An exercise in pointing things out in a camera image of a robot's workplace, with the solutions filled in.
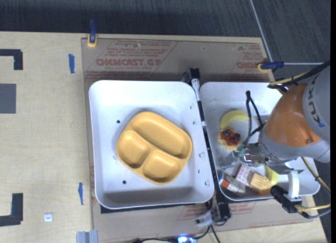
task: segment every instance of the yellow banana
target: yellow banana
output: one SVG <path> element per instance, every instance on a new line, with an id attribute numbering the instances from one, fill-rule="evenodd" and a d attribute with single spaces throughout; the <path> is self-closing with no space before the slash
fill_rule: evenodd
<path id="1" fill-rule="evenodd" d="M 248 116 L 239 110 L 229 111 L 228 113 L 224 114 L 219 122 L 220 129 L 224 129 L 233 121 L 236 120 L 248 120 Z"/>

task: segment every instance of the black fabric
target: black fabric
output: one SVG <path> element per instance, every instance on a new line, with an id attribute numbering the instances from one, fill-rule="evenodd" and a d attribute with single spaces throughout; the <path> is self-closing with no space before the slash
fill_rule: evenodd
<path id="1" fill-rule="evenodd" d="M 273 60 L 330 59 L 331 0 L 253 2 Z M 249 0 L 0 0 L 0 31 L 88 33 L 93 18 L 99 33 L 260 37 Z M 330 185 L 330 164 L 317 167 Z M 321 221 L 331 242 L 330 215 Z"/>

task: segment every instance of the wooden table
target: wooden table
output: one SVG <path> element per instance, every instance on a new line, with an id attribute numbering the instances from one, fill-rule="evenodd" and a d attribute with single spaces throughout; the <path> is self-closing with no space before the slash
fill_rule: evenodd
<path id="1" fill-rule="evenodd" d="M 23 70 L 14 70 L 12 57 L 0 57 L 0 83 L 16 84 L 16 113 L 0 113 L 0 216 L 11 214 L 13 193 L 24 194 L 23 221 L 0 227 L 1 242 L 75 242 L 77 231 L 93 229 L 80 42 L 86 36 L 0 33 L 0 49 L 20 49 L 24 58 Z M 75 73 L 69 54 L 75 57 Z M 314 204 L 311 197 L 308 201 Z M 44 221 L 45 213 L 53 213 L 54 220 Z M 327 242 L 319 219 L 218 236 L 235 243 Z M 215 239 L 209 234 L 199 242 Z"/>

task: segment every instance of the gray square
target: gray square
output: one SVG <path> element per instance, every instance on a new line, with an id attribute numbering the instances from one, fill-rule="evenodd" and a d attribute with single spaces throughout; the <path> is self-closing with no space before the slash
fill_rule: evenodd
<path id="1" fill-rule="evenodd" d="M 0 113 L 16 113 L 16 84 L 0 83 Z"/>

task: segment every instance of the orange plate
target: orange plate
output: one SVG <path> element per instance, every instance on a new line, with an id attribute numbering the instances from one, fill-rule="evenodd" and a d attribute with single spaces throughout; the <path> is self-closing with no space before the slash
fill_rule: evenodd
<path id="1" fill-rule="evenodd" d="M 189 135 L 166 118 L 141 112 L 128 123 L 117 142 L 117 156 L 130 170 L 155 184 L 172 182 L 188 161 Z"/>

